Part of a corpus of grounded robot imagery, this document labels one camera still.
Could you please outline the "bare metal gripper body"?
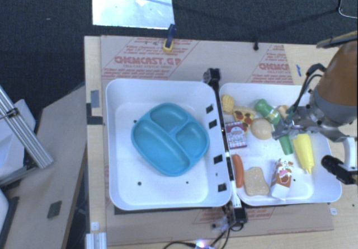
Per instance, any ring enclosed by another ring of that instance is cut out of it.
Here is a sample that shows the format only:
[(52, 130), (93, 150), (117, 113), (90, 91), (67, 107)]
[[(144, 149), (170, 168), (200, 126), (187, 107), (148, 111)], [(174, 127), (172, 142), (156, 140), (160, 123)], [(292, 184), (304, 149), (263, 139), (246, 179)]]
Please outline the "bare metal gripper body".
[(302, 128), (299, 131), (320, 133), (333, 142), (343, 142), (350, 137), (339, 130), (342, 124), (331, 120), (316, 106), (298, 106), (291, 119), (293, 118), (301, 118)]

